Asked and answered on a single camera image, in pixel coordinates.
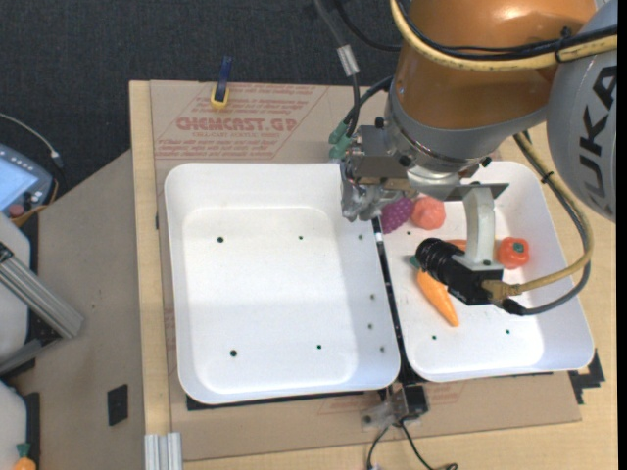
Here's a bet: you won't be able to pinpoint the black block with thin wires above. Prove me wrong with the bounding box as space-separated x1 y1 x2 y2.
403 384 430 418

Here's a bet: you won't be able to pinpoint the brown cardboard board, red print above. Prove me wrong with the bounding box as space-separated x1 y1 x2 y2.
148 79 584 462

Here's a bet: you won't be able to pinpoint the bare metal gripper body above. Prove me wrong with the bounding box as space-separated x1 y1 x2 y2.
347 124 485 201

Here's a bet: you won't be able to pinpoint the orange toy bell pepper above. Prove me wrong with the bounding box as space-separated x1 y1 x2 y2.
496 236 532 270

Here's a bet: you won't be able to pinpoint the thin black and white rod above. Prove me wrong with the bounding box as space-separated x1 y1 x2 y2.
372 216 410 387

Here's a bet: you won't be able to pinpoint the white plastic tray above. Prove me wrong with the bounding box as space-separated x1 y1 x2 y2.
164 162 403 406
379 160 596 384

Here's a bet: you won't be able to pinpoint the purple grapes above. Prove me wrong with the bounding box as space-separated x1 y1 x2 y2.
380 197 414 235

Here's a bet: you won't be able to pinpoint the pink toy fruit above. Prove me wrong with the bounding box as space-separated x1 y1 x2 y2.
410 196 448 231

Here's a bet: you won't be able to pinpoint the orange carrot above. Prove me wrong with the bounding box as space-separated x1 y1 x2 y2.
409 255 461 329
11 442 38 470

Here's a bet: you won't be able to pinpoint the black cylinder on white bracket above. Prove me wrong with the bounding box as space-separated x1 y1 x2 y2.
414 187 506 307

